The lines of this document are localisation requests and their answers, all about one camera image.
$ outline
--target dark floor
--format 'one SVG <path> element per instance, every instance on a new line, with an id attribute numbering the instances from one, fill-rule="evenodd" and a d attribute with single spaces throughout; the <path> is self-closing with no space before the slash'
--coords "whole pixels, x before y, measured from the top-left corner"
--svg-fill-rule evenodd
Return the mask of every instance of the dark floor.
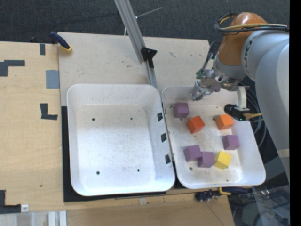
<path id="1" fill-rule="evenodd" d="M 130 0 L 143 36 L 221 41 L 214 29 L 217 17 L 229 11 L 253 12 L 268 23 L 290 24 L 290 0 Z M 0 0 L 0 41 L 51 43 L 50 32 L 123 34 L 124 26 L 113 0 Z M 243 81 L 254 91 L 254 83 Z M 264 124 L 255 134 L 263 139 L 260 152 L 264 164 L 277 157 Z M 285 174 L 265 182 L 261 188 L 288 184 Z"/>

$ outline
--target white tray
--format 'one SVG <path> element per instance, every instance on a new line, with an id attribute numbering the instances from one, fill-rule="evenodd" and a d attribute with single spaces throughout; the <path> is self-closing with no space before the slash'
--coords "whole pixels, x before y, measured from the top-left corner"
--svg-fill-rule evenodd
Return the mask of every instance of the white tray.
<path id="1" fill-rule="evenodd" d="M 200 189 L 220 186 L 253 186 L 264 182 L 266 174 L 262 159 L 254 138 L 250 122 L 233 119 L 230 129 L 218 130 L 214 117 L 225 114 L 226 104 L 237 104 L 236 92 L 221 89 L 220 92 L 192 101 L 192 87 L 167 87 L 162 91 L 171 148 L 179 181 L 187 188 Z M 187 102 L 190 114 L 185 119 L 174 117 L 173 105 Z M 191 134 L 186 126 L 189 118 L 199 115 L 205 126 L 200 132 Z M 229 167 L 221 170 L 215 166 L 199 168 L 197 161 L 186 162 L 184 149 L 189 145 L 199 145 L 201 151 L 224 151 L 222 137 L 228 134 L 238 136 L 240 147 L 226 151 L 231 157 Z"/>
<path id="2" fill-rule="evenodd" d="M 174 185 L 156 88 L 76 84 L 67 92 L 67 108 L 71 184 L 77 193 L 163 192 Z"/>

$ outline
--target wooden table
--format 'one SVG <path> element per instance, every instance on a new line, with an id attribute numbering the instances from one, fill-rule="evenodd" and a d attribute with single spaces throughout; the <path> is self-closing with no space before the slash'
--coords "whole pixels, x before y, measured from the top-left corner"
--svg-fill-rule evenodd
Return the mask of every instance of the wooden table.
<path id="1" fill-rule="evenodd" d="M 184 62 L 175 51 L 187 49 L 182 43 L 160 53 L 161 47 L 164 47 L 163 41 L 173 44 L 180 40 L 145 38 L 145 41 L 159 51 L 156 60 L 154 59 L 159 90 L 170 83 L 162 79 L 166 77 L 163 72 L 167 64 L 166 55 L 169 55 L 168 59 L 174 59 L 173 69 L 186 63 L 186 66 L 194 65 L 197 71 L 202 66 L 209 48 L 206 40 L 184 40 L 186 44 L 191 42 L 191 47 L 197 46 L 189 51 L 188 62 Z M 159 48 L 155 48 L 154 45 L 158 41 Z M 46 44 L 45 55 L 41 55 L 40 44 L 18 42 L 0 42 L 0 51 L 0 62 L 25 61 L 25 66 L 9 66 L 8 75 L 0 77 L 0 190 L 6 190 L 6 205 L 28 204 L 32 212 L 68 210 L 68 220 L 77 218 L 76 221 L 79 220 L 79 215 L 84 215 L 88 209 L 91 209 L 89 213 L 95 214 L 97 218 L 100 217 L 97 213 L 97 209 L 100 208 L 107 209 L 102 211 L 104 214 L 108 212 L 113 215 L 112 208 L 115 208 L 126 215 L 135 210 L 143 212 L 147 208 L 158 210 L 157 213 L 160 213 L 161 208 L 167 212 L 174 208 L 179 210 L 181 205 L 189 205 L 195 207 L 194 210 L 199 213 L 202 211 L 203 217 L 215 218 L 219 222 L 216 225 L 234 225 L 227 197 L 222 196 L 206 203 L 197 202 L 194 193 L 200 190 L 171 189 L 165 195 L 145 197 L 143 200 L 141 197 L 131 197 L 64 202 L 61 90 L 46 88 L 46 71 L 59 70 L 59 53 L 64 52 L 58 45 Z M 173 73 L 175 71 L 171 72 L 174 81 L 178 81 L 173 85 L 193 86 L 194 75 L 183 83 L 174 77 Z M 48 114 L 58 115 L 57 120 L 41 118 L 42 103 L 48 104 Z"/>

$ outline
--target orange block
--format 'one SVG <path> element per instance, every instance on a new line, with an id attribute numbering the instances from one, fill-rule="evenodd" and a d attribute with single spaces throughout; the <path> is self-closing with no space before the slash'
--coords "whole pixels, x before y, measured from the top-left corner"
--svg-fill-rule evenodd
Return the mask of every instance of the orange block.
<path id="1" fill-rule="evenodd" d="M 234 124 L 232 117 L 228 114 L 220 115 L 215 122 L 219 130 L 229 129 Z"/>
<path id="2" fill-rule="evenodd" d="M 202 118 L 198 115 L 189 119 L 189 121 L 186 123 L 186 126 L 188 127 L 191 134 L 193 134 L 202 130 L 202 128 L 205 126 L 205 123 L 203 122 Z"/>

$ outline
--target block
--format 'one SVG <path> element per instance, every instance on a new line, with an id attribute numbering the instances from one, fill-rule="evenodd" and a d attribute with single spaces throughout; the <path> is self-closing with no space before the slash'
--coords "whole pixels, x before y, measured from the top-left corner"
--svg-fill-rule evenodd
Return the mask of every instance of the block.
<path id="1" fill-rule="evenodd" d="M 202 128 L 205 126 L 202 118 L 198 115 L 196 117 L 190 118 L 189 121 L 186 123 L 191 134 L 201 131 Z"/>
<path id="2" fill-rule="evenodd" d="M 229 129 L 234 124 L 232 117 L 228 114 L 218 116 L 215 120 L 215 123 L 219 130 Z"/>
<path id="3" fill-rule="evenodd" d="M 200 168 L 210 168 L 214 165 L 214 153 L 202 152 L 202 157 L 198 160 Z"/>
<path id="4" fill-rule="evenodd" d="M 197 161 L 202 157 L 201 149 L 199 145 L 190 145 L 185 148 L 184 155 L 186 161 Z"/>
<path id="5" fill-rule="evenodd" d="M 220 151 L 214 157 L 214 166 L 216 166 L 222 170 L 226 169 L 230 164 L 231 157 L 232 156 L 230 154 L 228 154 L 224 151 Z"/>
<path id="6" fill-rule="evenodd" d="M 235 150 L 239 147 L 239 140 L 237 135 L 226 135 L 222 139 L 224 150 Z"/>
<path id="7" fill-rule="evenodd" d="M 178 102 L 174 105 L 174 117 L 175 118 L 186 118 L 189 114 L 188 103 Z"/>

